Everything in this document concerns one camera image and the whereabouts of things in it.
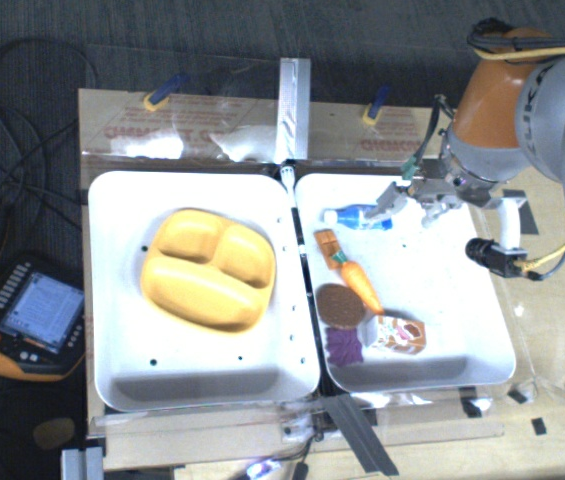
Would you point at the orange toy carrot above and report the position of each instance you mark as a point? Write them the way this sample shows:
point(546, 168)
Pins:
point(359, 280)

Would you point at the black cylinder on white bracket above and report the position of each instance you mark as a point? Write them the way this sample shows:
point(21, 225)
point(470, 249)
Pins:
point(499, 248)

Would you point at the orange toy biscuit bar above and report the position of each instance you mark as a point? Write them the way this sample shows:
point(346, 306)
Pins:
point(326, 245)

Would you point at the yellow divided plate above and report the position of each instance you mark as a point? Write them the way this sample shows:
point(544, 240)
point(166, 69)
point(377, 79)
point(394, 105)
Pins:
point(207, 268)

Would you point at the white plastic tray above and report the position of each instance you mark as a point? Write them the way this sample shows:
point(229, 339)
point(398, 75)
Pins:
point(437, 293)
point(127, 288)

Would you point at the brown cardboard board red print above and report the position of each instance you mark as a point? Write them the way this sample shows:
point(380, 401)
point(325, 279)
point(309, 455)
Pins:
point(412, 133)

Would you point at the brown round toy biscuit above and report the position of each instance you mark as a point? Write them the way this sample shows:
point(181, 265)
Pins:
point(339, 305)

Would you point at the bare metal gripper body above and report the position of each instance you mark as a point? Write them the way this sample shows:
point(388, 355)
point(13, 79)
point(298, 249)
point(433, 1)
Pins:
point(449, 185)

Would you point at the brown and white small carton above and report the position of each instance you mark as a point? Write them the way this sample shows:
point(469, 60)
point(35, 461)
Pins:
point(397, 335)

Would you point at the blue and white plastic bottle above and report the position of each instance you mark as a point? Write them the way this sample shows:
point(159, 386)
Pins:
point(352, 217)

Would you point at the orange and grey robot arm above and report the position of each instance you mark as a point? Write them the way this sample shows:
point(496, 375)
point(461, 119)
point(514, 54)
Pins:
point(507, 103)

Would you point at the purple toy grapes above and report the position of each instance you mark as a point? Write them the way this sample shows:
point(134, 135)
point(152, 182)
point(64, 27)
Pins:
point(343, 345)

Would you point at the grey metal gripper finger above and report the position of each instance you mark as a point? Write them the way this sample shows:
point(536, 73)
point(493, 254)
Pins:
point(434, 214)
point(389, 200)

